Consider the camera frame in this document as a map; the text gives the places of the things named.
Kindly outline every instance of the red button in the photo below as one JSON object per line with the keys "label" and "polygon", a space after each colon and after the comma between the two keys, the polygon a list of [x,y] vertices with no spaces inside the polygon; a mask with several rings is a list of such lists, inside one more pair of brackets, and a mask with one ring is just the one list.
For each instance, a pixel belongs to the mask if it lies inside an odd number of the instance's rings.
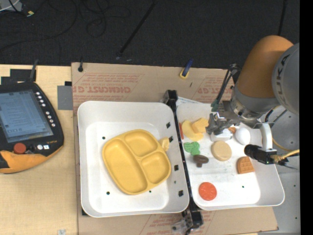
{"label": "red button", "polygon": [[16,154],[24,154],[26,151],[26,145],[23,143],[16,143],[13,147],[13,151]]}

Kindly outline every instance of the black fabric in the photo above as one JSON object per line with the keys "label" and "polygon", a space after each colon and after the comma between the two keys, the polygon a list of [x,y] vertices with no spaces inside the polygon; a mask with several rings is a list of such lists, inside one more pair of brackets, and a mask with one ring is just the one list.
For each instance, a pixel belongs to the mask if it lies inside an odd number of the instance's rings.
{"label": "black fabric", "polygon": [[243,66],[267,35],[299,42],[300,0],[21,0],[22,16],[0,12],[0,63],[72,62],[183,67]]}

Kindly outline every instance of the robotic hand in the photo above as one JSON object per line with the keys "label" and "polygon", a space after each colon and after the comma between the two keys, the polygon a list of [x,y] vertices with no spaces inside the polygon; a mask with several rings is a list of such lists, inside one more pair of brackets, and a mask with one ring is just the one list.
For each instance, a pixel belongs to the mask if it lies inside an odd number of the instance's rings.
{"label": "robotic hand", "polygon": [[[232,75],[237,70],[231,68]],[[206,131],[220,135],[225,128],[241,122],[250,128],[259,128],[263,147],[249,144],[245,154],[264,164],[281,164],[286,158],[276,155],[277,151],[272,148],[273,123],[259,119],[278,105],[299,115],[299,43],[294,45],[283,37],[267,36],[258,41],[248,55],[230,101],[212,103],[216,114],[210,114]]]}

